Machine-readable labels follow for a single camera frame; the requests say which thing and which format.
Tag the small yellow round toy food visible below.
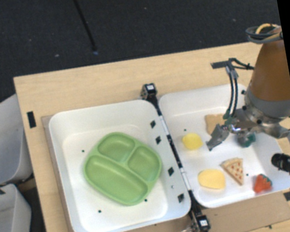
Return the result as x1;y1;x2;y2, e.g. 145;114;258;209
181;131;205;152

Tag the thin black and white rod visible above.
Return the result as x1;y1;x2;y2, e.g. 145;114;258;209
151;92;200;221

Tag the black cylinder on white bracket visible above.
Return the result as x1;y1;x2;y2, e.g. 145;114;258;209
265;128;290;184

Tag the green divided plate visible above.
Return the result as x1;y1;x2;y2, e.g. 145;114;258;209
77;124;169;214

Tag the toy pizza slice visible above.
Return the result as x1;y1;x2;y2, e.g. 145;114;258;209
219;156;248;189

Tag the tan toy biscuit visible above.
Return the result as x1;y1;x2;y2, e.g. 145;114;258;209
203;111;229;136

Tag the red toy strawberry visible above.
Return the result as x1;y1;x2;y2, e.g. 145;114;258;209
251;172;274;195

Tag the white plastic tray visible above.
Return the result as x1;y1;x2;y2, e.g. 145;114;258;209
156;73;290;215
46;92;196;232

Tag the teal green toy broccoli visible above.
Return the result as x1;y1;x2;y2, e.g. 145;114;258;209
240;132;259;149

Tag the black block with thin wires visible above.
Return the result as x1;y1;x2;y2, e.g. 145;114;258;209
192;213;212;232
138;81;159;101

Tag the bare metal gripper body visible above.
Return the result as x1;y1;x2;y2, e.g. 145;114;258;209
224;99;290;148

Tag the large yellow oval toy food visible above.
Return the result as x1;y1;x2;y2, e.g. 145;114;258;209
196;165;228;194

